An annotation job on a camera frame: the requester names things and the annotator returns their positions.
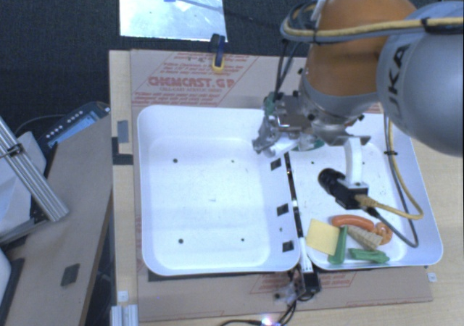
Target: black tape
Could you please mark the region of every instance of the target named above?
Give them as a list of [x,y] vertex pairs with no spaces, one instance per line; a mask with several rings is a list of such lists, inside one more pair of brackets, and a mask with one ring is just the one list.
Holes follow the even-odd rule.
[[435,35],[461,35],[463,34],[463,25],[438,25],[430,26],[428,20],[430,17],[425,17],[420,20],[423,29],[430,34]]
[[276,159],[273,162],[270,163],[270,170],[273,171],[277,169],[278,167],[282,166],[282,160],[281,159]]
[[293,244],[293,241],[287,241],[282,243],[282,252],[286,253],[287,251],[292,251],[295,249],[295,245]]
[[74,283],[78,279],[80,264],[73,264],[65,268],[63,272],[63,277],[61,279],[61,286],[67,286],[71,283]]
[[289,212],[289,205],[284,204],[282,206],[279,206],[277,208],[277,216],[280,217],[282,214],[288,213]]
[[119,153],[119,140],[117,137],[111,138],[113,165],[133,165],[133,155]]

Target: white tray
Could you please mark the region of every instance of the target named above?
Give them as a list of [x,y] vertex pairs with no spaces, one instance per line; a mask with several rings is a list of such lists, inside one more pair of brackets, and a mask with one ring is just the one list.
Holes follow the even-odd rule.
[[140,113],[142,254],[151,271],[275,272],[296,265],[291,205],[277,214],[291,203],[285,164],[271,171],[272,160],[252,148],[261,121],[256,109],[151,106]]
[[[151,106],[140,113],[142,254],[151,271],[160,275],[275,272],[296,265],[299,244],[285,162],[271,171],[274,160],[256,155],[252,148],[261,122],[262,111],[256,109]],[[367,114],[349,131],[372,137],[362,148],[369,196],[402,209],[384,155],[383,117]],[[412,144],[403,133],[394,134],[399,167],[425,214],[414,223],[419,247],[410,248],[394,236],[380,247],[389,262],[372,264],[347,256],[340,265],[328,263],[326,254],[307,247],[309,258],[320,268],[421,266],[441,259],[442,242]],[[342,147],[324,146],[290,156],[305,232],[312,218],[329,223],[338,214],[369,217],[341,208],[317,182],[319,172],[327,167],[345,173]],[[289,213],[277,214],[285,204]],[[413,239],[407,220],[381,213]],[[290,242],[293,250],[287,250]],[[359,246],[348,238],[349,247]]]
[[[381,114],[366,114],[361,122],[348,129],[351,134],[370,135],[372,138],[368,144],[362,147],[363,181],[369,185],[369,196],[381,203],[391,205],[403,210],[403,206],[393,178],[389,171],[388,159],[384,154],[385,137],[384,121]],[[425,266],[437,263],[443,254],[443,245],[436,226],[434,214],[428,201],[427,192],[423,184],[421,171],[415,158],[411,140],[403,132],[394,127],[394,150],[398,152],[397,161],[400,172],[424,212],[424,218],[414,221],[418,235],[419,246],[411,248],[403,243],[397,236],[393,236],[390,243],[379,246],[390,258],[385,264],[360,262],[350,259],[347,254],[343,264],[333,265],[328,262],[328,257],[313,248],[307,247],[307,253],[311,261],[318,267],[326,270],[343,269],[367,269],[379,267],[406,267]],[[356,214],[371,219],[360,210],[345,210],[339,206],[334,197],[329,196],[317,182],[321,170],[330,167],[345,174],[345,153],[343,147],[324,146],[308,152],[291,152],[291,165],[294,169],[294,181],[297,190],[299,210],[302,225],[307,229],[310,220],[315,218],[330,223],[332,216],[339,214]],[[411,214],[417,214],[412,204],[407,200],[407,206]],[[408,221],[395,214],[378,210],[393,226],[406,238],[413,242]],[[352,238],[347,238],[347,248],[361,248]]]

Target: black clip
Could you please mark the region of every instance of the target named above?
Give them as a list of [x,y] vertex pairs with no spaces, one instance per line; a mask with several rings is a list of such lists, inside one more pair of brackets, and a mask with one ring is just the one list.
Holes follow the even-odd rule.
[[212,60],[212,69],[215,72],[220,72],[224,68],[224,45],[224,35],[219,35],[217,33],[212,34],[208,51],[215,54]]
[[24,147],[21,143],[17,143],[14,146],[7,149],[7,152],[3,155],[0,155],[0,159],[3,159],[6,156],[14,157],[24,152]]
[[314,35],[312,36],[312,43],[311,44],[316,44],[316,45],[319,45],[321,46],[322,43],[320,43],[317,39],[318,39],[318,28],[314,28]]
[[463,25],[438,25],[430,26],[428,20],[430,17],[425,17],[420,20],[424,31],[435,35],[459,35],[463,33]]

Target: cardboard sheet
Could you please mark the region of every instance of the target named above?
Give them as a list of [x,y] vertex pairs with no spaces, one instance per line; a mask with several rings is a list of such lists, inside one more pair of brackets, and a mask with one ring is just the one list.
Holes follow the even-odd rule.
[[[210,69],[211,54],[171,51],[132,51],[132,123],[135,186],[139,184],[136,118],[150,104],[185,104],[260,108],[273,90],[277,57],[225,56],[225,69]],[[282,91],[298,86],[294,60]],[[286,273],[160,277],[146,268],[141,257],[140,191],[136,196],[138,313],[141,322],[167,319],[267,314],[286,309],[274,295],[288,284]],[[320,274],[322,291],[300,310],[431,301],[423,267],[343,271]]]

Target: light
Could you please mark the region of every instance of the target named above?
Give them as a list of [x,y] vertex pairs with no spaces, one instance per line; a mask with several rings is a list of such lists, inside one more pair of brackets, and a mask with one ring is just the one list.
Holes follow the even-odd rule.
[[273,326],[274,324],[273,324],[271,319],[265,317],[265,318],[261,319],[261,325],[262,326]]

